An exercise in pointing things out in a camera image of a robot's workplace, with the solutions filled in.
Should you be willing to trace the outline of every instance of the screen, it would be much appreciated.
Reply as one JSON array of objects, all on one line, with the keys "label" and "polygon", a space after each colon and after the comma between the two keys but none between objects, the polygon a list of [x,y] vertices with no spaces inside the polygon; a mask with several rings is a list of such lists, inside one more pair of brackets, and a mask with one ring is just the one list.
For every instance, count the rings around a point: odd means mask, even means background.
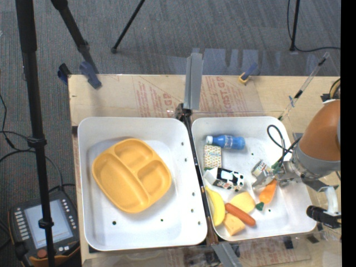
[{"label": "screen", "polygon": [[[50,206],[52,221],[55,224],[52,226],[53,243],[72,237],[73,234],[61,206],[61,202],[59,200],[51,201]],[[38,226],[38,221],[43,218],[42,206],[30,207],[25,209],[24,212],[36,249],[46,246],[46,232]]]}]

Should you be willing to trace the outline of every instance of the metal stand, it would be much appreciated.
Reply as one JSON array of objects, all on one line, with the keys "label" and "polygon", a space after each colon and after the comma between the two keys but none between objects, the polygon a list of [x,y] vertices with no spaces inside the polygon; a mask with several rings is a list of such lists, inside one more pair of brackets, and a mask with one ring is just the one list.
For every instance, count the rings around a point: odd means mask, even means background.
[{"label": "metal stand", "polygon": [[[87,43],[82,38],[78,27],[68,9],[67,0],[51,0],[54,7],[59,10],[62,18],[75,40],[79,51],[84,56],[84,59],[91,63],[92,58],[88,52]],[[55,267],[55,250],[53,247],[52,226],[50,208],[50,195],[48,192],[48,179],[46,170],[45,145],[47,141],[43,134],[43,123],[41,115],[41,102],[38,86],[37,72],[37,39],[36,28],[34,23],[33,0],[16,0],[17,22],[19,30],[19,38],[22,51],[22,59],[24,66],[24,75],[27,81],[29,112],[31,116],[32,137],[28,139],[28,146],[35,149],[37,174],[39,182],[39,192],[41,197],[42,216],[38,222],[39,227],[45,230],[48,254],[48,266]]]},{"label": "metal stand", "polygon": [[296,5],[295,5],[295,14],[294,14],[294,24],[293,24],[293,34],[291,37],[291,45],[289,50],[290,51],[295,51],[295,35],[296,35],[296,25],[298,23],[298,14],[299,14],[299,4],[300,0],[296,0]]},{"label": "metal stand", "polygon": [[117,52],[117,47],[120,44],[121,40],[123,39],[124,35],[126,34],[128,28],[130,27],[132,21],[135,19],[137,13],[139,12],[139,10],[141,9],[142,5],[144,4],[145,0],[141,0],[139,2],[139,4],[137,5],[134,13],[132,14],[130,20],[128,21],[127,25],[125,26],[125,28],[123,29],[121,35],[119,36],[117,42],[115,43],[115,45],[111,48],[111,52],[112,53],[116,53]]}]

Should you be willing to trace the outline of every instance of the gray carpet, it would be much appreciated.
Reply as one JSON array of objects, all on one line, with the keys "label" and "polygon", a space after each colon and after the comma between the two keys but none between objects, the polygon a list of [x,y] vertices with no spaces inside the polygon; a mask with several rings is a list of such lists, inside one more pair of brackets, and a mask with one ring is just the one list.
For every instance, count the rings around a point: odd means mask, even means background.
[{"label": "gray carpet", "polygon": [[[57,77],[62,63],[80,74],[82,55],[50,0],[33,0],[37,31],[38,79],[46,155],[74,183],[68,90]],[[99,73],[185,74],[186,58],[204,54],[205,75],[239,75],[257,62],[260,75],[311,74],[325,52],[320,76],[340,76],[341,0],[300,0],[296,51],[290,51],[288,0],[146,0],[118,47],[117,41],[140,0],[68,0],[90,45]],[[296,0],[290,0],[293,29]],[[4,129],[31,135],[27,86],[23,77],[15,0],[0,0],[0,92],[7,106]],[[0,120],[5,110],[0,104]],[[26,141],[7,136],[19,149]],[[0,157],[13,151],[0,135]],[[58,185],[48,162],[50,187]],[[66,191],[75,201],[73,187]],[[34,154],[18,153],[0,162],[0,219],[17,202],[39,197]],[[8,238],[0,229],[0,244]],[[66,266],[78,266],[79,258]],[[0,265],[21,266],[11,244],[0,250]]]}]

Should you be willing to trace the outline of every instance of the yellow banana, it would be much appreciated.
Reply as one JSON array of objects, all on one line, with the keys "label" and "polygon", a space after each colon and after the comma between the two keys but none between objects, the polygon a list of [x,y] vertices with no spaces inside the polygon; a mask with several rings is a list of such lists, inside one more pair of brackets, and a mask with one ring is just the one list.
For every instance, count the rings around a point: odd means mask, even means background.
[{"label": "yellow banana", "polygon": [[225,204],[218,192],[210,190],[205,186],[205,191],[209,195],[212,205],[214,206],[214,214],[212,215],[212,222],[214,226],[218,226],[222,223],[225,217]]}]

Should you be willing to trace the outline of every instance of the yellow plate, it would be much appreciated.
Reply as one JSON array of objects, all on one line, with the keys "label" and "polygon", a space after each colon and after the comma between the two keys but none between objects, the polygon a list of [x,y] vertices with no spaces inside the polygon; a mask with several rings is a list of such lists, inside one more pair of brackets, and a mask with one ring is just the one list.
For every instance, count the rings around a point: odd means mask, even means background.
[{"label": "yellow plate", "polygon": [[126,139],[99,154],[92,174],[103,193],[121,210],[140,212],[159,200],[172,183],[161,157],[145,142]]}]

